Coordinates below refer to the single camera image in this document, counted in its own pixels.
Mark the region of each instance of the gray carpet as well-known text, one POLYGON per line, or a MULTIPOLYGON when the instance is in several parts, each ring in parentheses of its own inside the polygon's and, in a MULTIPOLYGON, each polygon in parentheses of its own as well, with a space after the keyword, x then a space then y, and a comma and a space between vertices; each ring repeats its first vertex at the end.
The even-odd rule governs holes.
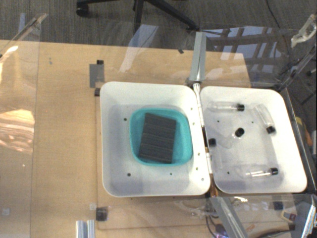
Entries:
MULTIPOLYGON (((168 3, 193 19, 202 28, 215 25, 253 25, 277 27, 265 0, 188 0, 168 3)), ((281 28, 300 29, 310 14, 315 13, 317 0, 268 0, 281 28)), ((76 0, 0 0, 0 39, 11 39, 19 29, 20 16, 26 21, 37 13, 48 13, 42 24, 44 42, 127 45, 132 37, 133 0, 114 1, 90 6, 89 18, 76 15, 76 0), (112 36, 114 28, 124 32, 121 38, 112 36)), ((174 43, 186 37, 186 25, 166 13, 145 4, 142 22, 175 30, 170 36, 174 43)), ((316 67, 309 63, 308 69, 316 67)), ((307 78, 303 73, 290 86, 297 113, 304 118, 309 131, 316 129, 316 96, 301 105, 302 100, 316 89, 316 74, 307 78)))

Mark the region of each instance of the teal bowl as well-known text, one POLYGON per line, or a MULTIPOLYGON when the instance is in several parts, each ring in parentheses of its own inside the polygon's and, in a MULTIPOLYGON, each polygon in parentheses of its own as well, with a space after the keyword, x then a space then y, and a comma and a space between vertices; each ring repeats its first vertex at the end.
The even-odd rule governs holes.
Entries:
POLYGON ((145 108, 136 110, 130 117, 129 131, 130 145, 133 157, 141 164, 156 167, 179 166, 188 162, 193 155, 192 137, 190 134, 187 118, 177 110, 163 108, 145 108), (145 120, 145 113, 150 113, 153 115, 176 120, 172 163, 159 163, 138 157, 145 120))

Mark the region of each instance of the wooden table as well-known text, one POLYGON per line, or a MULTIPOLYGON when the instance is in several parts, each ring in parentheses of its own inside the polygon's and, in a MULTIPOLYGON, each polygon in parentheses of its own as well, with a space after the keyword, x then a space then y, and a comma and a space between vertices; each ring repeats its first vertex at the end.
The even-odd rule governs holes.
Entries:
MULTIPOLYGON (((213 84, 232 85, 232 73, 228 73, 231 65, 221 60, 221 56, 207 53, 207 78, 216 77, 213 84)), ((172 211, 171 219, 178 218, 173 226, 171 219, 149 220, 151 212, 145 210, 137 216, 138 211, 131 210, 138 209, 140 203, 148 203, 151 208, 157 206, 158 212, 168 209, 170 203, 153 204, 161 198, 114 198, 106 193, 100 173, 99 106, 94 89, 89 87, 89 64, 97 60, 105 62, 106 81, 184 84, 191 59, 192 51, 181 54, 178 50, 40 43, 32 170, 32 238, 75 237, 77 220, 95 219, 95 206, 108 205, 112 206, 110 224, 97 225, 97 238, 210 237, 205 219, 181 220, 188 212, 172 211)), ((234 81, 249 87, 244 61, 234 62, 238 71, 234 81)))

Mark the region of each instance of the white plastic tray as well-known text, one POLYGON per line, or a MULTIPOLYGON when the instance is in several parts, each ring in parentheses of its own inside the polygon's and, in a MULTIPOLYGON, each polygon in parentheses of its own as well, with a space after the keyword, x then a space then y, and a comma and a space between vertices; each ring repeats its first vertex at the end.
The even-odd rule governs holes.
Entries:
POLYGON ((203 134, 194 92, 180 85, 109 82, 101 88, 103 184, 118 197, 201 195, 210 187, 203 134), (129 118, 144 107, 173 108, 188 119, 193 157, 175 167, 137 162, 129 142, 129 118))
POLYGON ((208 138, 220 133, 228 136, 242 127, 245 134, 239 144, 231 149, 217 145, 222 169, 213 158, 212 172, 217 187, 230 194, 301 192, 307 186, 307 178, 297 148, 291 123, 283 98, 275 91, 233 87, 205 87, 201 91, 204 120, 208 138), (236 102, 244 104, 244 112, 215 113, 207 109, 209 102, 236 102), (264 104, 275 123, 276 134, 269 135, 249 109, 254 104, 264 104), (241 169, 265 164, 278 166, 279 174, 263 179, 245 179, 239 176, 241 169))

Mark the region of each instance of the office chair base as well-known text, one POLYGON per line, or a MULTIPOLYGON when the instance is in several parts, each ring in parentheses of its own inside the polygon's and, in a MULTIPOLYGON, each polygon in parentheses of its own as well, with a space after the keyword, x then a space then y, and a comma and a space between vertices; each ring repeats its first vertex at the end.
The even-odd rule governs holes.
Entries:
POLYGON ((76 14, 80 17, 87 17, 89 14, 88 4, 81 4, 77 6, 76 14))
MULTIPOLYGON (((107 1, 117 1, 117 0, 77 0, 77 10, 76 13, 78 16, 86 17, 88 16, 88 4, 91 3, 99 3, 99 2, 107 2, 107 1)), ((190 18, 173 8, 170 4, 165 2, 164 0, 134 0, 133 10, 135 11, 134 16, 134 33, 141 26, 141 18, 142 18, 142 10, 144 2, 148 2, 159 8, 162 11, 165 11, 167 14, 171 15, 174 18, 177 18, 181 22, 187 24, 189 27, 187 30, 199 30, 199 27, 192 21, 190 18)))

